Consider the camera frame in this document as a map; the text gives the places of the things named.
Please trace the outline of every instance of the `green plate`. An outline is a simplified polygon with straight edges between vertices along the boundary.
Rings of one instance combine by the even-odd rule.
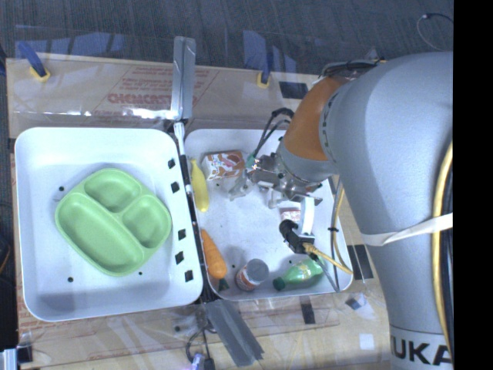
[[[148,188],[120,169],[87,177],[60,201],[55,222],[62,236],[103,273],[132,273],[171,232],[171,215]]]

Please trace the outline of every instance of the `orange carrot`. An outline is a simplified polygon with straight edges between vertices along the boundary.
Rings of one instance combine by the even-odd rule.
[[[220,280],[226,276],[228,271],[226,262],[205,229],[200,230],[200,235],[203,241],[203,252],[206,255],[207,270],[212,277]]]

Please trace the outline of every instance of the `dark floor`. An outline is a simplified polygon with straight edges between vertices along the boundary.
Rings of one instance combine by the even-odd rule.
[[[284,59],[275,71],[318,74],[328,62],[362,59],[372,49],[385,59],[452,50],[452,22],[436,15],[418,28],[425,13],[453,18],[454,0],[0,0],[0,45],[8,57],[18,55],[16,42],[29,40],[40,52],[167,62],[170,40],[183,35],[196,40],[197,65],[262,69],[266,51],[277,49]],[[74,42],[78,35],[87,42]],[[126,42],[115,52],[108,45],[117,37]],[[0,76],[0,236],[12,243],[6,103]],[[11,261],[2,280],[0,296],[10,300]],[[0,328],[5,319],[0,314]],[[0,351],[6,345],[0,341]]]

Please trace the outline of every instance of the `white tray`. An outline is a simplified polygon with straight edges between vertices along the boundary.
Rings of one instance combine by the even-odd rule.
[[[25,304],[34,316],[44,321],[91,318],[176,307],[199,297],[203,278],[178,153],[167,134],[154,129],[34,128],[18,137],[15,164],[22,283]],[[105,167],[140,180],[173,219],[172,237],[125,277],[98,271],[55,225],[64,193]],[[175,193],[174,182],[180,188]],[[186,235],[181,239],[180,230]],[[180,252],[183,260],[177,264]]]
[[[247,154],[255,149],[261,134],[262,130],[254,129],[198,129],[186,138],[186,154],[196,158],[198,162],[202,160],[204,153],[215,151],[242,150]],[[275,132],[260,150],[258,156],[274,152],[279,144],[278,139],[282,135],[283,131]],[[318,280],[316,284],[303,288],[286,289],[285,291],[274,289],[273,279],[282,275],[293,264],[306,259],[306,255],[295,254],[283,242],[279,232],[280,211],[271,210],[267,206],[270,191],[261,192],[257,187],[245,197],[230,201],[227,191],[234,184],[234,180],[234,178],[226,178],[207,181],[210,207],[205,213],[197,211],[199,226],[205,228],[210,234],[228,267],[226,282],[229,289],[220,291],[218,280],[208,276],[214,291],[220,297],[232,301],[334,292],[332,285],[325,277]],[[316,237],[315,245],[326,254],[330,254],[330,231],[327,228],[330,226],[334,199],[328,181],[323,183],[314,196],[323,198],[315,210],[313,229]],[[299,206],[294,202],[280,205],[282,208],[297,207],[298,209]],[[337,243],[341,255],[344,262],[350,264],[339,222],[337,228],[339,229]],[[234,282],[234,276],[247,261],[255,257],[262,259],[269,266],[269,279],[254,291],[241,291]],[[334,278],[334,268],[330,266],[329,270]],[[340,270],[337,271],[337,276],[340,289],[347,289],[352,282],[352,276]]]

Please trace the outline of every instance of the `can lid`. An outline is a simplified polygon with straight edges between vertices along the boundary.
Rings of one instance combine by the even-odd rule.
[[[286,287],[286,283],[282,277],[277,277],[272,283],[278,291],[282,291]]]
[[[269,266],[261,259],[252,259],[246,264],[248,278],[255,282],[264,282],[269,277]]]

